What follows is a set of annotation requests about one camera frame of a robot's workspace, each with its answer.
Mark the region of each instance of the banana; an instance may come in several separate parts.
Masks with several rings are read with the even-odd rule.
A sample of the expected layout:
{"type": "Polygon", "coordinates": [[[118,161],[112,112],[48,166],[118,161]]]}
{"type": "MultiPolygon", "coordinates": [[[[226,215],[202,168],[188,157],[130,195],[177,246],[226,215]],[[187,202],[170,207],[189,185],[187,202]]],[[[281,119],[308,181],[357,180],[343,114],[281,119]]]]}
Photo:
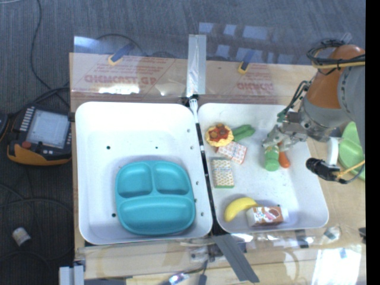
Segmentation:
{"type": "Polygon", "coordinates": [[[237,198],[227,205],[224,211],[224,220],[226,222],[232,221],[240,211],[248,210],[254,206],[259,206],[259,204],[250,197],[237,198]]]}

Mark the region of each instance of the blue tray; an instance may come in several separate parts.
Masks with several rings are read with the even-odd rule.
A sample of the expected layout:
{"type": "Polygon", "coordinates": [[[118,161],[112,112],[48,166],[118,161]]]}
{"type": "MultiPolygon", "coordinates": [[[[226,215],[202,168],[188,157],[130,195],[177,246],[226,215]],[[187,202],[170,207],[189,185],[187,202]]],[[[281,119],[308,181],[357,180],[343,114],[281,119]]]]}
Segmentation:
{"type": "Polygon", "coordinates": [[[127,164],[116,175],[115,192],[119,221],[132,233],[166,235],[183,231],[194,221],[190,178],[176,163],[127,164]]]}

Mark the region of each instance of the dark gray floor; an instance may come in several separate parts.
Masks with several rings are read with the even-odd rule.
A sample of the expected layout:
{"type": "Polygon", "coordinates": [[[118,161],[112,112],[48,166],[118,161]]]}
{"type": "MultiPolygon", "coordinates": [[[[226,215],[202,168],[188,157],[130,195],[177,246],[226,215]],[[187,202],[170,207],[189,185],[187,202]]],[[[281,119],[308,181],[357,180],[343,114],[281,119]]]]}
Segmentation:
{"type": "MultiPolygon", "coordinates": [[[[253,49],[253,62],[279,64],[309,64],[306,52],[325,39],[364,49],[366,43],[366,0],[6,1],[0,0],[3,113],[68,82],[75,36],[100,39],[103,50],[127,37],[145,55],[186,58],[188,34],[204,33],[208,59],[237,61],[253,49]]],[[[68,110],[68,92],[60,96],[41,104],[68,110]]],[[[72,207],[71,164],[16,164],[7,158],[4,138],[0,206],[0,284],[58,284],[58,268],[72,265],[74,256],[72,214],[66,209],[72,207]],[[47,201],[36,201],[41,198],[47,201]],[[21,199],[34,201],[9,205],[21,199]],[[19,226],[32,237],[26,251],[11,237],[19,226]]]]}

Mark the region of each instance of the toy sink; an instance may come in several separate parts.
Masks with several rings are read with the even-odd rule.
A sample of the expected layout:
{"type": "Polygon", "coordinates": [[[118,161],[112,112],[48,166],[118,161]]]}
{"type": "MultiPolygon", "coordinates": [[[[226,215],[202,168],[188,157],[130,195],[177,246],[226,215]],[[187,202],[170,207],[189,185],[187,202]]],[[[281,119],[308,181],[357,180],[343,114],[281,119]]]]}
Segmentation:
{"type": "Polygon", "coordinates": [[[229,233],[318,228],[328,209],[319,180],[305,166],[307,143],[287,152],[291,167],[264,168],[261,141],[284,106],[206,103],[198,109],[204,143],[202,159],[195,119],[181,104],[87,102],[75,114],[79,230],[96,245],[157,239],[201,238],[213,222],[229,233]],[[210,161],[222,158],[204,134],[224,123],[231,129],[251,124],[255,133],[239,143],[247,147],[242,164],[231,162],[235,186],[215,188],[210,161]],[[212,193],[211,213],[207,185],[212,193]],[[236,198],[280,205],[289,220],[249,227],[245,213],[226,223],[223,213],[236,198]]]}

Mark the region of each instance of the multimeter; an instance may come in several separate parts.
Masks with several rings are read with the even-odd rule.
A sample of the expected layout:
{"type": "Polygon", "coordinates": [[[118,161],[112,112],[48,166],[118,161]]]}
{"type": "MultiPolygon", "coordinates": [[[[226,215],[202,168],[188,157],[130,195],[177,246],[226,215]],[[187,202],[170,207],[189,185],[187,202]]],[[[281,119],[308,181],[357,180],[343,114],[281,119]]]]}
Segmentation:
{"type": "Polygon", "coordinates": [[[67,112],[28,104],[8,133],[8,158],[33,166],[64,164],[71,159],[71,123],[67,112]]]}

